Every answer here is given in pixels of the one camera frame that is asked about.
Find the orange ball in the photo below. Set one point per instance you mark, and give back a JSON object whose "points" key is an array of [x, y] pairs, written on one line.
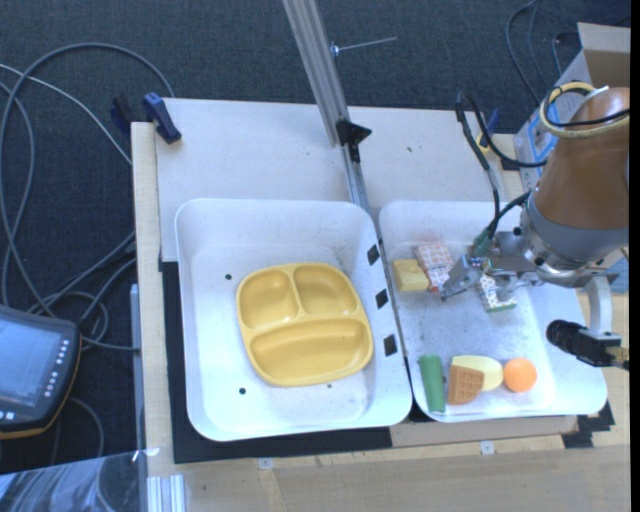
{"points": [[520, 375]]}

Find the yellow divided plate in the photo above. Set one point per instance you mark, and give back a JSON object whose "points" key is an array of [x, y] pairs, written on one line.
{"points": [[305, 325]]}

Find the yellow cheese block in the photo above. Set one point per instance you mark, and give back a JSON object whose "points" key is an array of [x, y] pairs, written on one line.
{"points": [[410, 276]]}

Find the black cylinder on white bracket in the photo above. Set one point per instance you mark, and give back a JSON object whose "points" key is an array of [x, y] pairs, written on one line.
{"points": [[582, 340]]}

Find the orange and white carton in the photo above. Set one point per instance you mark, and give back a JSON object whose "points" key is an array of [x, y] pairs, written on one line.
{"points": [[434, 260]]}

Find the brown waffle piece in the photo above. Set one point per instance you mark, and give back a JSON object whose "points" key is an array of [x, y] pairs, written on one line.
{"points": [[465, 385]]}

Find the pale yellow oval slice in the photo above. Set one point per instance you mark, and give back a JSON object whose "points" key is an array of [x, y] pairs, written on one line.
{"points": [[492, 372]]}

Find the white plastic tray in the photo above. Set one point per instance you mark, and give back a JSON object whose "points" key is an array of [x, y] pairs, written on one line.
{"points": [[470, 330], [220, 310]]}

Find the pale flat board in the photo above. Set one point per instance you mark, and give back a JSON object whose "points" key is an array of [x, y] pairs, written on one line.
{"points": [[260, 155]]}

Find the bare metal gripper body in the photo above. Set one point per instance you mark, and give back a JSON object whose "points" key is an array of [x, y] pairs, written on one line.
{"points": [[515, 255]]}

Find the green cylinder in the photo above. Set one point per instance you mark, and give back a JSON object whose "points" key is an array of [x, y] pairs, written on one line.
{"points": [[433, 382]]}

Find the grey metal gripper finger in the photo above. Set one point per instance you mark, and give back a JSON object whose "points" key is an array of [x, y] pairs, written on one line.
{"points": [[460, 277], [509, 287]]}

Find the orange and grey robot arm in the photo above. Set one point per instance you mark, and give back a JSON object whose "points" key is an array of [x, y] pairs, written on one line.
{"points": [[580, 170]]}

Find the white orange green carton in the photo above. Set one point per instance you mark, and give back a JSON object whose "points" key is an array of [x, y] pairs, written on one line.
{"points": [[492, 299]]}

